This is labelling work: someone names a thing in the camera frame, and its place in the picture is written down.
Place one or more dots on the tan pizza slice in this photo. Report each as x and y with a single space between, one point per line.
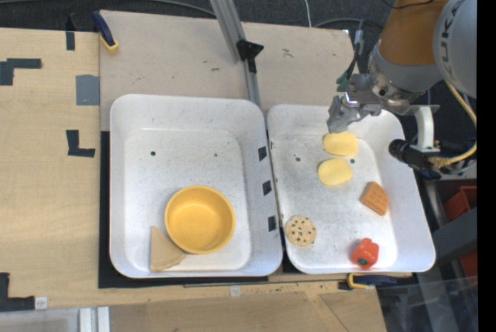
162 253

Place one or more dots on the yellow oval bread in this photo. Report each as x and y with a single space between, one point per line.
340 144
335 171

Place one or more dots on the orange bell pepper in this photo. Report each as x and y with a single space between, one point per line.
365 252

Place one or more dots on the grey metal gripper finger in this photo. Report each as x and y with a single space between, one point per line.
352 115
335 117

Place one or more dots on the yellow bowl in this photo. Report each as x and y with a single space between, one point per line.
199 220

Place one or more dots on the pale wood board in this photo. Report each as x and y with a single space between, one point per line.
174 55

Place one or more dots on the orange-brown waffle biscuit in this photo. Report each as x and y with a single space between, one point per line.
374 198

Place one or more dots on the black cylinder on white bracket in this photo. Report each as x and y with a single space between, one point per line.
414 154

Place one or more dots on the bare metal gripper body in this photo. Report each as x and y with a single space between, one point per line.
368 92

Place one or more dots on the white plastic tray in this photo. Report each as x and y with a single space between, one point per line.
341 206
186 152

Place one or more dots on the round chocolate chip biscuit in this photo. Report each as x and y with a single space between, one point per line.
300 231

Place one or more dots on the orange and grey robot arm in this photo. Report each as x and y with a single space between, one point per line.
414 35

